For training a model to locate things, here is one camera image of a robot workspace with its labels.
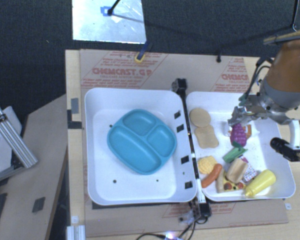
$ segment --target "black carpet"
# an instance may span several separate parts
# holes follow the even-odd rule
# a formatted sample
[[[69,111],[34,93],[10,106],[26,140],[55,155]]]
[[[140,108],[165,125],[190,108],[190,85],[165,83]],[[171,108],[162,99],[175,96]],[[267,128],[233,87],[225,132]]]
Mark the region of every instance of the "black carpet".
[[[272,56],[292,31],[295,0],[142,0],[152,52]],[[296,17],[300,29],[300,2]],[[141,45],[72,40],[72,0],[0,0],[0,106],[25,116],[66,93],[65,50],[137,51]]]

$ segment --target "toy sausage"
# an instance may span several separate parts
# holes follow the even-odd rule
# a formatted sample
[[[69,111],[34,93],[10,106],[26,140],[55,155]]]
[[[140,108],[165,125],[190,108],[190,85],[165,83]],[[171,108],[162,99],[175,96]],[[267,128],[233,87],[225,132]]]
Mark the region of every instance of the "toy sausage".
[[[210,172],[210,174],[201,181],[201,186],[204,189],[206,187],[208,187],[212,182],[214,182],[217,179],[217,177],[219,176],[221,170],[222,170],[222,165],[220,163],[217,163],[213,167],[212,172]]]

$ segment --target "yellow and blue clip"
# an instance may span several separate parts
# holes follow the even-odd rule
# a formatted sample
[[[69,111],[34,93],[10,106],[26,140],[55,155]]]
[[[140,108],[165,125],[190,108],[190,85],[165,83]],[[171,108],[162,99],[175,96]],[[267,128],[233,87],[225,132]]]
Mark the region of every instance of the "yellow and blue clip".
[[[136,63],[142,63],[144,61],[144,58],[146,56],[146,51],[150,50],[152,47],[152,43],[149,41],[145,41],[143,47],[141,48],[141,50],[136,54],[136,56],[134,57],[134,61]]]

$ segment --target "blue plate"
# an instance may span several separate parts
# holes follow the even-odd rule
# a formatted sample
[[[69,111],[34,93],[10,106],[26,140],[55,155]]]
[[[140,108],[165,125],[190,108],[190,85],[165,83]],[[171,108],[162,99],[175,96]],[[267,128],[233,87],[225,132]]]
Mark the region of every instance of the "blue plate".
[[[149,175],[172,156],[177,139],[160,119],[143,109],[121,117],[107,135],[110,150],[129,168]]]

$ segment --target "mustard bottle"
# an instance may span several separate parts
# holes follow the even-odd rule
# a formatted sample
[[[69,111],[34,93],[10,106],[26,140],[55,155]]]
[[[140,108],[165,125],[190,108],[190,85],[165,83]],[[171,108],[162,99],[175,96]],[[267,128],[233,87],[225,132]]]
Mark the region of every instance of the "mustard bottle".
[[[258,174],[248,186],[246,186],[245,196],[252,197],[258,194],[262,190],[273,185],[276,180],[277,179],[275,174],[272,171],[265,169],[260,174]]]

